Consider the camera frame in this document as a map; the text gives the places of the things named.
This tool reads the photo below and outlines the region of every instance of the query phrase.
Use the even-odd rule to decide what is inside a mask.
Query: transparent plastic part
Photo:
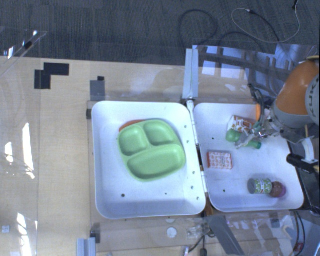
[[[37,254],[41,62],[45,32],[0,27],[0,250],[3,256]]]
[[[257,45],[249,41],[211,40],[209,45],[193,46],[199,52],[199,89],[195,104],[254,104],[248,83],[254,84],[265,96],[274,99],[292,69],[317,51],[313,46],[282,44],[268,49],[268,53],[261,53]],[[108,52],[110,48],[112,45],[106,43],[101,46],[101,51]],[[175,63],[174,60],[170,61],[170,56],[166,58],[168,63]],[[99,101],[183,102],[185,65],[168,65],[165,60],[163,64],[148,64],[151,59],[152,52],[147,48],[146,55],[132,63],[92,62],[91,82],[104,77],[101,83],[104,92],[99,94]],[[90,94],[88,110],[92,110],[97,103],[97,92],[92,90]],[[182,250],[180,253],[184,253],[186,248],[196,244],[202,235],[199,227],[207,222],[200,215],[119,220],[104,218],[96,207],[91,119],[88,119],[88,141],[91,236],[97,238],[97,252],[178,247]],[[268,255],[268,252],[273,251],[271,246],[275,246],[278,255],[290,255],[297,237],[293,232],[287,231],[297,230],[295,216],[287,210],[273,213],[278,215],[278,219],[271,217],[269,211],[244,214],[215,211],[216,215],[224,216],[245,255]],[[224,248],[217,237],[207,237],[205,242],[208,244],[208,253],[218,250],[223,255]],[[196,249],[198,254],[201,247],[202,243]]]

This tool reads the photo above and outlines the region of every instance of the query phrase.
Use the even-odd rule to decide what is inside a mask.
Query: small box
[[[207,154],[209,169],[232,169],[231,154],[228,152],[208,151]]]

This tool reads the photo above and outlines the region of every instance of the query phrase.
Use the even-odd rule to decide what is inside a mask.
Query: green divided plate
[[[119,133],[117,141],[126,168],[139,181],[164,178],[186,164],[178,136],[162,120],[132,124]]]

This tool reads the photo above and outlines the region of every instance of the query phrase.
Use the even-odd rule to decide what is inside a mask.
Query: can
[[[268,178],[251,178],[247,184],[250,194],[270,194],[272,182]]]

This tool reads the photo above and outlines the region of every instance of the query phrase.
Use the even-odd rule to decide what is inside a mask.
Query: green cylinder
[[[238,131],[235,131],[233,129],[230,129],[227,131],[226,133],[226,137],[225,139],[228,141],[228,142],[234,142],[236,143],[241,137],[241,132],[238,132]],[[256,141],[256,140],[251,140],[248,145],[246,145],[246,147],[253,147],[255,149],[260,149],[262,146],[261,142],[259,141]]]

